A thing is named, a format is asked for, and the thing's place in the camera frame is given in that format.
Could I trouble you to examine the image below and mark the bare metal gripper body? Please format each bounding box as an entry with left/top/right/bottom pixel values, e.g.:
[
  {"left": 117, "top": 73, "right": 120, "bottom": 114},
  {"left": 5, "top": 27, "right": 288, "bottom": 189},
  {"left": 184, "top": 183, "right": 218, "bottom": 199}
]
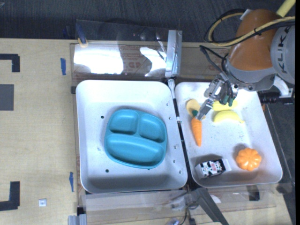
[{"left": 203, "top": 77, "right": 239, "bottom": 102}]

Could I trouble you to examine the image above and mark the orange carrot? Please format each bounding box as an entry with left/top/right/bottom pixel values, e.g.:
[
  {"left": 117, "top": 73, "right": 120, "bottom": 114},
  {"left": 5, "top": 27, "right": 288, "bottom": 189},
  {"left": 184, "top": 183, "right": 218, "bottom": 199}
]
[{"left": 190, "top": 110, "right": 203, "bottom": 148}]

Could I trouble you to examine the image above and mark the yellow round slice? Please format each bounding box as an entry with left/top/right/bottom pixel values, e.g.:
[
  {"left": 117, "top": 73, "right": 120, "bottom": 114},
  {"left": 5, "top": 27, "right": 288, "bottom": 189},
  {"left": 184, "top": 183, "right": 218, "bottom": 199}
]
[{"left": 186, "top": 98, "right": 203, "bottom": 115}]

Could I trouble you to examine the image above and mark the yellow banana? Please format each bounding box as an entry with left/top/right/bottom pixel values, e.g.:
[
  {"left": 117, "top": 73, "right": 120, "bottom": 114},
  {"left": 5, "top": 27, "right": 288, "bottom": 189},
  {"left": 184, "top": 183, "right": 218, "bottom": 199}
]
[
  {"left": 211, "top": 99, "right": 238, "bottom": 112},
  {"left": 212, "top": 110, "right": 245, "bottom": 124}
]

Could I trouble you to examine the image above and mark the white plastic tray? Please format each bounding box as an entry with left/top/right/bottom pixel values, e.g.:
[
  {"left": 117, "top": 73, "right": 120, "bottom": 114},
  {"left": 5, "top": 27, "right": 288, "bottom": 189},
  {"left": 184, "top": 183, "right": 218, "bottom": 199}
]
[
  {"left": 174, "top": 81, "right": 284, "bottom": 188},
  {"left": 75, "top": 79, "right": 188, "bottom": 195}
]

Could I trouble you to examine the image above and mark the cow print carton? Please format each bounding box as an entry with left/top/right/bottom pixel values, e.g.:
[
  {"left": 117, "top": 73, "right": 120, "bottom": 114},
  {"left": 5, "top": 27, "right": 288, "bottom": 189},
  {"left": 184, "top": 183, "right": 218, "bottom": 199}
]
[{"left": 195, "top": 158, "right": 232, "bottom": 180}]

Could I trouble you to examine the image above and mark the orange pumpkin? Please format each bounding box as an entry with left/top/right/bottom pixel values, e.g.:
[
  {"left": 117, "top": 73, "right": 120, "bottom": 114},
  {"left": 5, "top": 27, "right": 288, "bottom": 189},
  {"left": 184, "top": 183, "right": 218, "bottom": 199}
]
[{"left": 235, "top": 147, "right": 263, "bottom": 172}]

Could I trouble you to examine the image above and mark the blue divided plate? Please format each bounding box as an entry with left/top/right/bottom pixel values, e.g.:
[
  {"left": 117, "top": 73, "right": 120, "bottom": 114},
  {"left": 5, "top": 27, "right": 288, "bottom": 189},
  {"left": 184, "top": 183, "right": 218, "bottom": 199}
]
[{"left": 104, "top": 108, "right": 168, "bottom": 170}]

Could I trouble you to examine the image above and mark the black cylinder on white bracket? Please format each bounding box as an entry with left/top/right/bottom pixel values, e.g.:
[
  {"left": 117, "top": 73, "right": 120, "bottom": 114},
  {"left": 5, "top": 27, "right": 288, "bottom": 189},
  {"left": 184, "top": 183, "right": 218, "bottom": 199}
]
[{"left": 258, "top": 75, "right": 295, "bottom": 104}]

